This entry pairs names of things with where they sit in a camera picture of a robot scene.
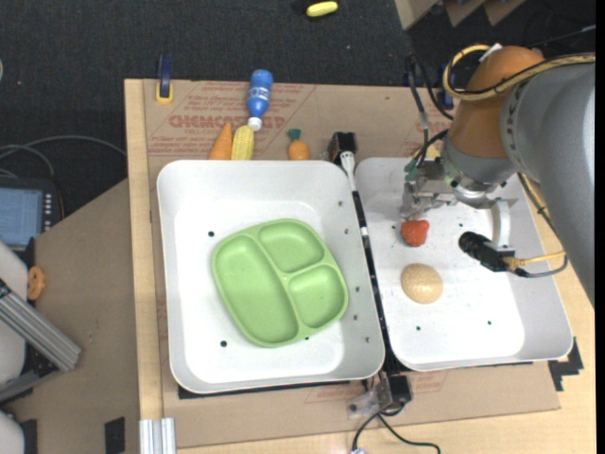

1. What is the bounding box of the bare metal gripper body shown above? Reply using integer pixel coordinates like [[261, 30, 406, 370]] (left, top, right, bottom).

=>
[[401, 159, 503, 211]]

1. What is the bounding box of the red strawberry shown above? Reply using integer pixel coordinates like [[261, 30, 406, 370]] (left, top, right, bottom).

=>
[[400, 218, 431, 248]]

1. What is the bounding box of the thin black and white rod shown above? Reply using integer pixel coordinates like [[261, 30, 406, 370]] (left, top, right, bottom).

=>
[[339, 150, 394, 378]]

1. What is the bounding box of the beige egg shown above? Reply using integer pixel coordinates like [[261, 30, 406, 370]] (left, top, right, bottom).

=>
[[400, 262, 444, 306]]

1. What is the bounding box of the orange carrot green top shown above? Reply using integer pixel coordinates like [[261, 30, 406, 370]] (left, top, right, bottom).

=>
[[286, 128, 312, 162]]

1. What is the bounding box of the white plastic tray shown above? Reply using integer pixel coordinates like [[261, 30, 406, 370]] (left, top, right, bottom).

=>
[[354, 156, 575, 373], [155, 158, 387, 395]]

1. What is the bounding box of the green divided plate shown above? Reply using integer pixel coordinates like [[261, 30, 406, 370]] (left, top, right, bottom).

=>
[[210, 218, 351, 349]]

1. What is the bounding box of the yellow corn cob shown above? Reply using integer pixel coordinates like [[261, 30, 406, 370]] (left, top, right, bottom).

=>
[[230, 125, 256, 162]]

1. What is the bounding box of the blue bottle white cap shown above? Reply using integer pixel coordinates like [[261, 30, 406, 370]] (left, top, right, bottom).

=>
[[245, 68, 275, 132]]

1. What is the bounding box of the orange carrot without leaves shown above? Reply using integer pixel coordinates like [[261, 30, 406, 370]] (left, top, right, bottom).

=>
[[207, 121, 234, 162]]

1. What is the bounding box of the yellow oblong toy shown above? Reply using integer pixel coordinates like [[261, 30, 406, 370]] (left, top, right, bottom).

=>
[[305, 0, 340, 19]]

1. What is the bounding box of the brown cardboard board red print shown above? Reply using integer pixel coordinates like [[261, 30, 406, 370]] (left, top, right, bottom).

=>
[[141, 79, 562, 449]]

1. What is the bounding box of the orange pretzel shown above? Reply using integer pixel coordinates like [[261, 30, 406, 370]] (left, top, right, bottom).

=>
[[26, 266, 46, 302]]

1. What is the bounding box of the black cylinder on white bracket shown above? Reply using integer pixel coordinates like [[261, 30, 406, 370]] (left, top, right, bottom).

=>
[[458, 198, 519, 273]]

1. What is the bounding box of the black block with thin wires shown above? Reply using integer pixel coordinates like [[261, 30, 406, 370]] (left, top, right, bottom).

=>
[[327, 131, 358, 163], [376, 374, 415, 407]]

